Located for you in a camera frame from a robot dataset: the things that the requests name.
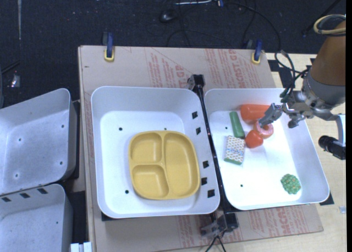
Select green sausage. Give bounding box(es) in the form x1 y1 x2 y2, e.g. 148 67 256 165
229 111 246 140

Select orange round toy fruit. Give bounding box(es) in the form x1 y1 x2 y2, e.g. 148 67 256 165
244 129 265 149

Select black cylinder on white bracket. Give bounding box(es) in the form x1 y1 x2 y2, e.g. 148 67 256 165
318 113 347 161

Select orange and green patterned carton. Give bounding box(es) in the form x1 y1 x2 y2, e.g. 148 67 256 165
223 135 246 166

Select white plastic tray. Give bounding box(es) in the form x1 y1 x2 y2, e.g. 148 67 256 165
203 87 331 211
0 88 78 196
0 183 74 252
90 85 221 220

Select black block with thin wires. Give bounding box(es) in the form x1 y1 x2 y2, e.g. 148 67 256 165
200 212 239 237
187 74 207 91

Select yellow divided plate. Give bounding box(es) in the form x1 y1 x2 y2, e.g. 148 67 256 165
128 130 201 201

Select orange carrot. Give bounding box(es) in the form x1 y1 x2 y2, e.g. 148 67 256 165
240 103 272 123

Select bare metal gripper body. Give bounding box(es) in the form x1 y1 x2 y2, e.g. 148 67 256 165
282 90 342 122

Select brown cardboard board red print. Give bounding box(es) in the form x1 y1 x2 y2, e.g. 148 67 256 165
78 45 325 252

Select green grapes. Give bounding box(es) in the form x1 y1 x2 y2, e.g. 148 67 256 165
280 173 302 195

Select thin black rod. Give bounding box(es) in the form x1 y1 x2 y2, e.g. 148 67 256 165
195 85 230 220

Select pink doughnut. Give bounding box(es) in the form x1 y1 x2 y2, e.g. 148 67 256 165
253 120 275 140

